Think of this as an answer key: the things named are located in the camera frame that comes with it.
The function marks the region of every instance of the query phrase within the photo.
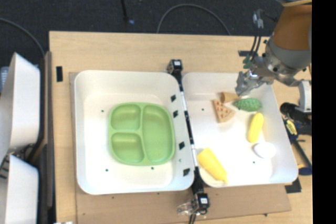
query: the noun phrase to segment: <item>wooden tabletop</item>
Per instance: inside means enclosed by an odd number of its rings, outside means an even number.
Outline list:
[[[51,100],[54,134],[56,217],[74,223],[188,223],[176,205],[192,198],[190,190],[163,193],[88,195],[76,182],[71,124],[70,74],[83,70],[164,71],[181,59],[183,72],[242,71],[239,50],[249,50],[253,37],[87,33],[51,31]],[[310,79],[301,72],[298,79]],[[281,105],[298,104],[298,88],[277,81],[273,89]],[[311,159],[311,137],[301,144]],[[303,159],[293,148],[297,162]],[[312,223],[312,176],[299,176],[300,193],[284,185],[206,188],[212,205],[202,223]]]

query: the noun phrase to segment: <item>green divided plate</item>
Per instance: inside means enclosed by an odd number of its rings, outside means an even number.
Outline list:
[[[158,165],[175,153],[175,134],[168,110],[153,103],[122,103],[109,115],[113,156],[131,165]]]

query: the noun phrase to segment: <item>yellow object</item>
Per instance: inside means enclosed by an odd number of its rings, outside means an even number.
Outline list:
[[[210,148],[205,148],[197,156],[199,164],[206,169],[216,180],[227,183],[227,171],[221,165],[216,155]]]
[[[249,142],[255,143],[256,141],[258,141],[261,129],[263,128],[262,127],[263,124],[264,124],[264,116],[260,112],[257,112],[253,116],[250,128],[248,130],[247,140]]]

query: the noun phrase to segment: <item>white tray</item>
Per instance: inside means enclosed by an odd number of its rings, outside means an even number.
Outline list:
[[[253,151],[254,144],[246,139],[254,112],[238,110],[232,102],[226,103],[235,110],[235,116],[227,122],[217,122],[212,100],[220,99],[221,92],[235,93],[237,77],[237,73],[192,72],[182,80],[196,151],[210,147],[228,173],[226,184],[216,181],[200,167],[203,181],[212,187],[293,182],[298,176],[297,163],[271,86],[263,85],[246,97],[262,103],[259,112],[265,121],[258,142],[273,143],[276,147],[273,158],[258,157]]]
[[[72,91],[76,173],[82,190],[98,195],[190,187],[194,163],[175,78],[163,72],[87,70],[76,75]],[[178,111],[178,116],[173,118],[176,148],[170,161],[155,166],[134,166],[122,164],[113,157],[108,142],[108,115],[113,106],[125,102],[159,104],[172,117]]]

